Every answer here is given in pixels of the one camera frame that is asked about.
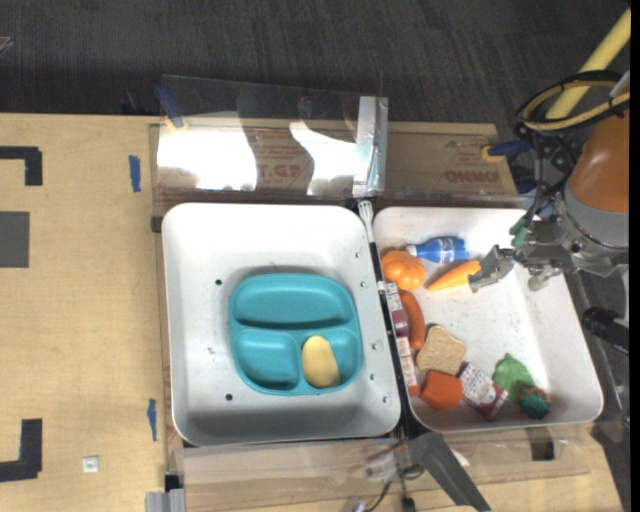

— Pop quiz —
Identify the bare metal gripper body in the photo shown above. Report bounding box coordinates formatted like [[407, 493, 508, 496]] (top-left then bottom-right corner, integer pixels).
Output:
[[513, 220, 631, 274]]

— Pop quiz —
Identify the orange carrot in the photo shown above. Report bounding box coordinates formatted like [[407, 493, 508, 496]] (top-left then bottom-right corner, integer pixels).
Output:
[[425, 259, 483, 293]]

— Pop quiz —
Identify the white plastic tray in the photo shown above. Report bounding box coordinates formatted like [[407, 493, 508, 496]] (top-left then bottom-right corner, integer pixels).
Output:
[[160, 201, 403, 448], [371, 205, 605, 434]]

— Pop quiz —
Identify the blue and white bottle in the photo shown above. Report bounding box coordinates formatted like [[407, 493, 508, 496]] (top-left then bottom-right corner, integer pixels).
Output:
[[404, 235, 472, 265]]

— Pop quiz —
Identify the orange pumpkin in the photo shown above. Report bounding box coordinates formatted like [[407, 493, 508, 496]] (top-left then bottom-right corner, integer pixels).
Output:
[[380, 249, 428, 293]]

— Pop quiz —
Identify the orange sausage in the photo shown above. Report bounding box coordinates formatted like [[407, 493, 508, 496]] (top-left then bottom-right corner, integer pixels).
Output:
[[399, 289, 428, 352]]

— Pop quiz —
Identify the tan bread slice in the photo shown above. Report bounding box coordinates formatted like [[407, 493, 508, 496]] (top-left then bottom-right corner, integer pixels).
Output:
[[415, 324, 468, 378]]

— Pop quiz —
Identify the purple and white carton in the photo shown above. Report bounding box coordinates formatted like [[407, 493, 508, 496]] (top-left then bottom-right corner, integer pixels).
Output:
[[384, 281, 411, 338]]

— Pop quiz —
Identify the brown cardboard board red print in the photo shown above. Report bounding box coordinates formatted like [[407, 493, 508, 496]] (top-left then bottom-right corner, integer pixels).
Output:
[[148, 121, 592, 485]]

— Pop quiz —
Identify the red and white carton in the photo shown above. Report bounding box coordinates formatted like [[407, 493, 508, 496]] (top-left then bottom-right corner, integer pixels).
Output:
[[457, 362, 510, 422]]

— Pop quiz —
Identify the teal ball with orange spots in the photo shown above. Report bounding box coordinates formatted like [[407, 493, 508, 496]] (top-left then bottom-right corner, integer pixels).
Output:
[[516, 385, 553, 421]]

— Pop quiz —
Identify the orange and white carton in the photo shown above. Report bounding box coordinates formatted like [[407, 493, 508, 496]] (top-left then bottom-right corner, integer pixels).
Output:
[[395, 335, 421, 398]]

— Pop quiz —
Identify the orange cube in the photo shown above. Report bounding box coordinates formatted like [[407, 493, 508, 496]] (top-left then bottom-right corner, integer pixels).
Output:
[[419, 370, 465, 413]]

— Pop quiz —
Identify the yellow potato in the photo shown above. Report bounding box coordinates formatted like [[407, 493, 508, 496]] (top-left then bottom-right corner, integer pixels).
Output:
[[300, 334, 343, 390]]

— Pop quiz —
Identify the blue divided plate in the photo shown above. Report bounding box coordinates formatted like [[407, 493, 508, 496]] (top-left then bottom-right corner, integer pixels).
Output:
[[227, 271, 364, 398]]

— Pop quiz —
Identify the black cylinder on white bracket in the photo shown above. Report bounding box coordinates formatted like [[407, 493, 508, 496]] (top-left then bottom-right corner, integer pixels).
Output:
[[569, 261, 631, 357]]

